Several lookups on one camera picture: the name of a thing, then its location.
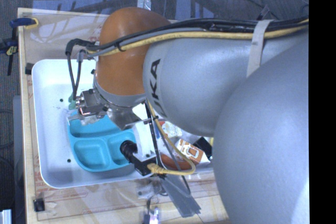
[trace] blue divided plate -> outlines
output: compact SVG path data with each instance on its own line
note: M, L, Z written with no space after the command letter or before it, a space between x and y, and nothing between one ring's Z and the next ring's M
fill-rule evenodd
M70 121L68 136L77 163L90 172L103 172L129 165L120 152L125 140L135 142L131 129L121 131L107 116L81 125L80 120Z

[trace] wooden table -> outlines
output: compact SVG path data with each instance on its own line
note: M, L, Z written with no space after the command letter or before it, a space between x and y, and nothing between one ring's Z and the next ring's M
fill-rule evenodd
M27 223L142 223L146 199L139 199L136 188L147 179L128 180L66 189L48 186L40 175L36 137L34 95L28 63L42 59L65 59L65 45L74 38L97 40L106 15L18 9L18 18L38 18L36 28L18 29L20 86L23 115L25 205ZM86 18L83 29L77 25ZM187 177L201 214L182 218L169 197L152 199L160 210L161 223L229 223L213 172ZM36 212L34 200L41 198L45 210Z

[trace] yellow cable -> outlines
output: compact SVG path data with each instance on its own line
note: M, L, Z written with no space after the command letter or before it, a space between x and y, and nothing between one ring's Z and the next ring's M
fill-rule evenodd
M185 175L191 175L195 172L196 167L195 164L188 159L185 155L183 155L174 145L174 143L169 139L168 135L164 132L164 130L161 127L161 124L159 123L158 119L156 118L156 114L154 112L154 109L152 105L148 102L149 109L151 111L151 114L154 118L154 122L157 125L157 128L159 129L160 133L164 136L164 138L167 140L167 142L173 147L173 149L190 165L189 170L184 171L176 171L176 170L167 170L165 168L160 167L159 165L155 163L151 163L147 165L147 168L154 174L171 174L171 175L179 175L179 176L185 176Z
M304 28L306 28L306 26L298 26L298 27L293 27L293 28L266 32L265 39L285 36L288 34L295 33ZM162 34L162 35L158 35L155 37L150 37L150 38L142 39L136 42L132 42L125 46L122 46L122 49L129 50L129 49L133 49L136 47L151 44L154 42L159 42L159 41L168 40L168 39L175 39L175 38L218 38L218 39L244 39L246 40L246 39L252 39L252 37L253 37L253 33L225 33L225 32L207 32L207 31L175 32L175 33ZM89 54L93 54L95 52L96 51L88 50ZM105 54L102 54L101 56L112 55L118 52L120 52L120 50L116 48L109 52L106 52Z

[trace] white strap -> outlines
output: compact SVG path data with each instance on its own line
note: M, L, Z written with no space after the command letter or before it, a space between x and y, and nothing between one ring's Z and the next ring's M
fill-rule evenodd
M246 77L249 77L260 67L262 49L264 47L264 34L271 21L273 20L260 20L254 28Z

